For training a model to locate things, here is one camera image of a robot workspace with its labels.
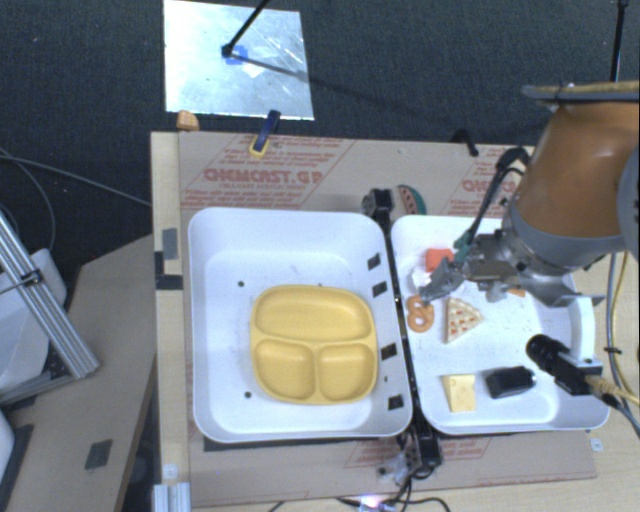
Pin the black rectangular block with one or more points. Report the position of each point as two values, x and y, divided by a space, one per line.
509 382

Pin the orange pretzel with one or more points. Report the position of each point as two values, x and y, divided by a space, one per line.
419 316

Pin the small orange piece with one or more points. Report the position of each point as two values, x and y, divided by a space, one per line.
517 293

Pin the yellow cheese wedge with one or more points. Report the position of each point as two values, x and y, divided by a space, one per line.
461 392

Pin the brown cardboard board red print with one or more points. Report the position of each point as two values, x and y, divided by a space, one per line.
325 175

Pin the orange waffle biscuit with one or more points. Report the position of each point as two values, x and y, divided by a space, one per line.
187 121

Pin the white plastic tray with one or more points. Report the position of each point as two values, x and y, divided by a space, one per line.
505 345
225 300

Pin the pizza slice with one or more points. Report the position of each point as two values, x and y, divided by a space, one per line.
461 320

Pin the black cylinder on white bracket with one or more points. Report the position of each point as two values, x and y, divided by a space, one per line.
550 355

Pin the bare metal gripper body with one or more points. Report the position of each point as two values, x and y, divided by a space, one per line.
495 262

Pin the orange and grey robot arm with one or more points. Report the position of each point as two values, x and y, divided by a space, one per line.
570 180

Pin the orange cube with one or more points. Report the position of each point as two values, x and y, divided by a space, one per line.
437 257

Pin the white crumpled object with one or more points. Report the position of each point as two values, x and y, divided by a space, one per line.
419 275

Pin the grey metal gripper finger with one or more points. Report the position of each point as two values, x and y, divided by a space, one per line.
495 293
442 277

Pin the thin black rod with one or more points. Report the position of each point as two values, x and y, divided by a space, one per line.
402 325

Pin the yellow divided plate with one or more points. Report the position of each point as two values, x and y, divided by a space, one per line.
312 345

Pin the watermelon slice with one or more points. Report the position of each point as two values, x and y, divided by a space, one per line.
411 199

